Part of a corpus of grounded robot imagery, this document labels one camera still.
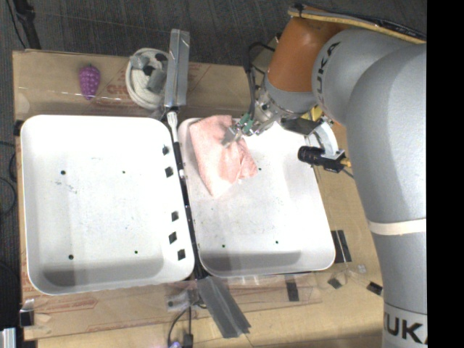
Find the gray fabric background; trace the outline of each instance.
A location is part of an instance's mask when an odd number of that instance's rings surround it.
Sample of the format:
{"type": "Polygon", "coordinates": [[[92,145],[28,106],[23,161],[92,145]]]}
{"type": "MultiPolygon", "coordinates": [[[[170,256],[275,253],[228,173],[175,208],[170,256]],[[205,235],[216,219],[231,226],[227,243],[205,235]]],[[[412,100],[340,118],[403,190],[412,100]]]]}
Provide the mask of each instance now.
{"type": "MultiPolygon", "coordinates": [[[[268,42],[288,22],[296,0],[29,0],[42,48],[129,56],[142,47],[167,49],[172,28],[191,34],[191,61],[241,65],[244,47],[268,42]]],[[[427,31],[427,0],[304,0],[373,15],[427,31]]],[[[25,41],[22,27],[18,28],[25,41]]],[[[0,140],[13,142],[12,50],[21,49],[5,0],[0,0],[0,140]]],[[[12,149],[0,146],[7,178],[12,149]]],[[[12,198],[0,182],[0,198],[12,198]]],[[[19,272],[17,215],[0,219],[0,261],[19,272]]],[[[0,269],[0,328],[17,305],[13,278],[0,269]]]]}

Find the pink cloth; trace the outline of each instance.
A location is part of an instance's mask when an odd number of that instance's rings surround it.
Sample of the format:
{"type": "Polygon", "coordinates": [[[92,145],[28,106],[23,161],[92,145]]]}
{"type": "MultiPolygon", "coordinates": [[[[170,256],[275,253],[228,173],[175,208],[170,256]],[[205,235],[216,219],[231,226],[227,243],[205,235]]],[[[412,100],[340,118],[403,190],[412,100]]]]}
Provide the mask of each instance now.
{"type": "Polygon", "coordinates": [[[224,148],[221,141],[233,124],[229,115],[211,116],[190,125],[199,174],[213,197],[226,192],[238,179],[250,178],[257,166],[243,138],[224,148]]]}

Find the purple grapes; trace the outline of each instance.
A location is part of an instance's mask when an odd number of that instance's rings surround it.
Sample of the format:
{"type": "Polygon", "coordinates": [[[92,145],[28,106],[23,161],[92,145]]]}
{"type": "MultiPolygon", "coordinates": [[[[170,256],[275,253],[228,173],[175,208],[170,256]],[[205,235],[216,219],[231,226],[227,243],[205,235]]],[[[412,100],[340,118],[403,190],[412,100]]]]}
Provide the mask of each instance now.
{"type": "Polygon", "coordinates": [[[90,101],[100,85],[100,71],[92,65],[79,70],[80,92],[90,101]]]}

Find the brown cardboard surface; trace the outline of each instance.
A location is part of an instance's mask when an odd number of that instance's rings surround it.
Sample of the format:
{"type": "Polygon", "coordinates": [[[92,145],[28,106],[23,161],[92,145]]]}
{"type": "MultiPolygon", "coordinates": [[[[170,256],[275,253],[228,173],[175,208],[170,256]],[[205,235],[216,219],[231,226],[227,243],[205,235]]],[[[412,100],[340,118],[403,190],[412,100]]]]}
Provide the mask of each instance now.
{"type": "MultiPolygon", "coordinates": [[[[123,94],[124,85],[120,85],[121,71],[127,61],[127,58],[87,54],[15,52],[16,119],[25,120],[40,113],[143,116],[143,109],[128,104],[130,100],[123,94]],[[105,84],[99,93],[101,97],[110,98],[111,91],[117,91],[116,98],[121,98],[125,105],[115,99],[89,104],[78,94],[75,71],[88,62],[105,72],[107,82],[101,82],[105,84]],[[49,77],[44,71],[46,67],[53,67],[56,76],[49,77]]],[[[180,120],[217,113],[237,117],[249,103],[244,71],[240,67],[191,63],[187,97],[188,106],[181,110],[180,120]]],[[[335,125],[333,130],[340,147],[346,148],[344,128],[335,125]]],[[[187,283],[59,297],[44,295],[30,284],[22,214],[20,152],[17,140],[22,299],[24,302],[33,299],[36,314],[35,325],[25,329],[26,339],[41,339],[40,347],[162,347],[159,344],[164,344],[170,322],[176,316],[176,312],[167,311],[166,298],[178,293],[187,283]]],[[[316,176],[331,230],[344,231],[352,262],[335,264],[321,273],[296,275],[299,302],[289,301],[284,276],[248,279],[245,284],[244,280],[230,280],[229,289],[252,324],[251,333],[245,339],[221,339],[208,311],[196,310],[193,323],[195,347],[258,347],[379,334],[383,300],[367,291],[366,286],[370,281],[381,284],[381,275],[355,183],[348,175],[319,168],[316,176]],[[332,277],[337,277],[343,285],[340,289],[335,290],[327,283],[332,277]]]]}

